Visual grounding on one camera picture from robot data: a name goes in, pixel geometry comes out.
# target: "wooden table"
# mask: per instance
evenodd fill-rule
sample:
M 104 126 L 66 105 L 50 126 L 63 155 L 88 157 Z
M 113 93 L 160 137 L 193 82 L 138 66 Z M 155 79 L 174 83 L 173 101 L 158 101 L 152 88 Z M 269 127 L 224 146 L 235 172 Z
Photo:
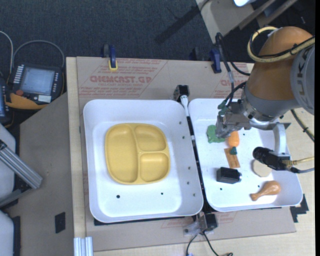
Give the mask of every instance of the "wooden table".
M 210 63 L 206 61 L 167 61 L 166 65 L 176 69 L 171 71 L 176 71 L 177 76 L 185 76 L 182 82 L 193 83 L 192 80 L 198 77 L 197 83 L 210 85 L 215 79 L 209 69 Z M 44 177 L 40 189 L 22 197 L 17 205 L 7 210 L 11 217 L 21 216 L 21 256 L 71 255 L 73 238 L 88 236 L 76 57 L 66 58 L 66 79 L 67 93 L 21 125 L 20 157 Z M 297 113 L 314 131 L 314 116 L 304 109 L 297 109 Z M 286 113 L 282 120 L 291 123 L 286 132 L 292 159 L 314 156 L 314 143 L 302 132 L 291 113 Z M 314 162 L 307 162 L 301 169 L 313 166 Z M 296 232 L 229 239 L 217 239 L 215 235 L 219 234 L 213 234 L 211 244 L 215 251 L 219 255 L 233 252 L 239 256 L 315 255 L 315 173 L 300 174 L 299 180 L 308 211 L 298 215 L 298 223 L 294 224 Z M 66 216 L 65 230 L 55 233 L 54 219 L 61 212 Z M 235 225 L 229 233 L 246 234 L 250 229 L 257 227 Z M 183 237 L 182 227 L 179 230 Z M 161 245 L 161 237 L 157 236 L 156 230 L 152 234 L 159 240 L 158 245 L 95 251 L 94 255 L 183 256 L 191 239 L 185 237 L 183 242 Z M 114 239 L 121 241 L 123 236 L 124 233 L 119 233 Z M 203 237 L 194 240 L 189 252 L 195 256 L 212 255 Z

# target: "black object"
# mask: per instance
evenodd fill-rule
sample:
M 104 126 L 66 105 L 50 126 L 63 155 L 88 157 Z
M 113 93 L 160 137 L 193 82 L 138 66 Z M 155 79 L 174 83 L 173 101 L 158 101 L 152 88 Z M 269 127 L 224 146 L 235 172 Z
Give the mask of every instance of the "black object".
M 307 200 L 305 197 L 305 194 L 303 194 L 303 198 L 302 201 L 300 203 L 300 207 L 296 207 L 296 206 L 290 206 L 290 211 L 291 211 L 291 215 L 293 218 L 293 222 L 297 223 L 298 222 L 298 215 L 299 214 L 306 214 L 307 211 L 309 211 L 309 207 L 307 204 Z
M 191 135 L 191 136 L 194 136 L 194 135 L 195 135 L 195 132 L 194 132 L 194 127 L 192 126 L 192 122 L 191 122 L 190 116 L 187 116 L 187 117 L 186 117 L 186 120 L 187 120 L 187 122 L 188 122 L 190 135 Z
M 54 216 L 55 233 L 58 234 L 66 229 L 66 213 L 62 212 Z
M 21 218 L 16 216 L 13 221 L 13 256 L 20 256 L 21 250 Z
M 189 60 L 190 61 L 201 61 L 201 58 L 199 57 L 199 48 L 195 47 L 192 49 L 192 52 L 189 54 Z
M 183 218 L 185 217 L 182 216 L 182 217 L 147 218 L 147 219 L 124 220 L 120 222 L 110 222 L 110 223 L 101 222 L 96 218 L 94 218 L 93 224 L 95 226 L 107 226 L 107 225 L 114 225 L 114 224 L 139 223 L 139 222 L 161 221 L 161 220 L 183 219 Z
M 108 54 L 109 54 L 109 44 L 105 43 L 101 48 L 100 57 L 106 58 L 108 57 Z
M 0 124 L 6 126 L 12 122 L 13 112 L 11 108 L 9 108 L 5 104 L 5 93 L 8 89 L 6 81 L 0 77 Z
M 14 93 L 37 105 L 49 104 L 63 91 L 63 72 L 61 68 L 55 66 L 21 62 L 10 74 L 8 86 L 7 99 L 10 98 L 10 93 Z
M 14 174 L 14 187 L 12 191 L 20 191 L 20 193 L 24 193 L 27 190 L 31 190 L 31 187 L 17 174 Z M 11 201 L 7 203 L 6 205 L 2 206 L 1 209 L 7 209 L 14 205 L 16 205 L 19 202 L 19 199 L 16 199 L 14 201 Z
M 222 183 L 234 184 L 240 182 L 242 175 L 237 169 L 221 167 L 216 171 L 216 181 Z
M 212 212 L 205 213 L 204 217 L 205 217 L 205 222 L 207 226 L 207 229 L 205 231 L 212 231 L 218 227 L 218 222 L 216 219 L 216 215 L 214 213 Z
M 174 90 L 173 99 L 176 102 L 181 102 L 180 96 L 182 96 L 182 95 L 189 96 L 189 94 L 190 94 L 189 93 L 189 86 L 188 85 L 179 84 L 179 85 L 177 85 L 177 87 Z
M 267 165 L 268 167 L 281 171 L 281 170 L 288 170 L 288 167 L 285 163 L 283 163 L 283 160 L 290 160 L 290 156 L 277 156 L 273 154 L 273 150 L 258 146 L 256 147 L 252 155 L 254 159 L 258 160 L 260 163 Z

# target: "white cable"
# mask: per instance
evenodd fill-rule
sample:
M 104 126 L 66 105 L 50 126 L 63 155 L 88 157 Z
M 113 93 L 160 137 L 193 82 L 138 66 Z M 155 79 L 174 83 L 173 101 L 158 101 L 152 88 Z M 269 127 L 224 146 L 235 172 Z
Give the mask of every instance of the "white cable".
M 11 74 L 11 71 L 12 71 L 12 63 L 13 63 L 13 58 L 14 58 L 14 44 L 12 43 L 12 40 L 11 38 L 3 31 L 0 30 L 0 33 L 1 34 L 4 34 L 10 41 L 10 44 L 11 44 L 11 57 L 10 57 L 10 71 L 9 73 Z
M 180 100 L 181 100 L 181 104 L 182 104 L 182 106 L 184 108 L 185 115 L 187 117 L 189 117 L 190 115 L 189 115 L 189 110 L 188 110 L 188 103 L 189 103 L 188 97 L 186 95 L 182 95 L 180 97 Z

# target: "white tray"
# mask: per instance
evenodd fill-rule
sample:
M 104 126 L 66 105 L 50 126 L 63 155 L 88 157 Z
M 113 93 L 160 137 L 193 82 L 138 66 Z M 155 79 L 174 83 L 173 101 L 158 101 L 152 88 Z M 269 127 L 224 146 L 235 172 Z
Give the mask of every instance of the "white tray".
M 298 205 L 303 192 L 298 176 L 289 171 L 273 170 L 269 176 L 260 177 L 253 172 L 252 152 L 256 147 L 274 150 L 275 138 L 272 131 L 256 128 L 240 130 L 237 157 L 242 180 L 235 184 L 217 182 L 216 172 L 220 167 L 229 167 L 224 149 L 227 142 L 208 143 L 207 128 L 217 121 L 217 106 L 222 99 L 194 99 L 189 104 L 189 113 L 194 130 L 205 194 L 209 205 L 219 212 L 262 209 Z M 257 193 L 266 181 L 275 180 L 281 185 L 278 195 L 267 195 L 252 201 L 250 194 Z
M 0 139 L 11 149 L 16 151 L 16 140 L 7 131 L 5 127 L 0 124 Z M 15 173 L 4 162 L 0 160 L 0 199 L 8 196 L 14 189 Z
M 14 253 L 14 223 L 0 210 L 0 255 L 13 256 Z
M 173 100 L 94 99 L 83 109 L 88 165 L 89 206 L 104 223 L 196 215 L 203 207 L 188 123 Z M 114 181 L 105 159 L 105 134 L 122 123 L 160 128 L 170 153 L 168 176 L 156 183 L 126 185 Z

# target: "metal bracket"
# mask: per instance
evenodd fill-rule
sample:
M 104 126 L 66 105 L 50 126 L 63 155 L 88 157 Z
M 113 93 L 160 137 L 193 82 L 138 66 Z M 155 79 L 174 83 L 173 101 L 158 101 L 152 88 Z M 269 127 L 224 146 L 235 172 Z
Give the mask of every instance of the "metal bracket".
M 286 154 L 287 149 L 287 136 L 286 136 L 286 124 L 284 123 L 276 123 L 273 127 L 273 134 L 274 134 L 274 153 L 277 156 L 284 156 Z
M 21 158 L 16 155 L 5 142 L 0 139 L 0 161 L 8 166 L 16 175 L 24 180 L 31 189 L 40 188 L 42 177 L 36 173 L 33 169 L 27 166 Z M 19 189 L 13 191 L 9 195 L 0 198 L 0 207 L 18 199 L 21 195 L 24 195 Z
M 208 228 L 206 215 L 200 212 L 193 223 L 183 227 L 183 235 L 185 237 L 194 237 Z
M 75 237 L 73 239 L 74 256 L 94 256 L 93 239 L 91 236 L 86 238 Z

